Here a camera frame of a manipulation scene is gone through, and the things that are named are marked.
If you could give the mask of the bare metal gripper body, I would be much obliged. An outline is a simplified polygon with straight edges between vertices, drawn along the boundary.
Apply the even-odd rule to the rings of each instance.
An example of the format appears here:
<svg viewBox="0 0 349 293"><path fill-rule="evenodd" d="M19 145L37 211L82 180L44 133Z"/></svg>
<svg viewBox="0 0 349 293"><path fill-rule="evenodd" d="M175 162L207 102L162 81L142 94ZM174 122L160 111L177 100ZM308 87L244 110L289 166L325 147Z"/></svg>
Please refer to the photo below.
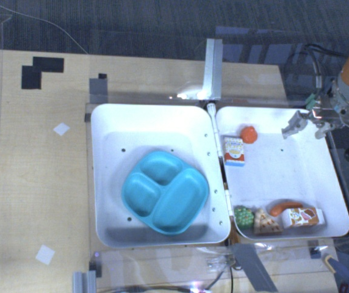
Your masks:
<svg viewBox="0 0 349 293"><path fill-rule="evenodd" d="M316 101L308 114L310 121L322 128L333 130L346 126L349 128L349 104L330 101Z"/></svg>

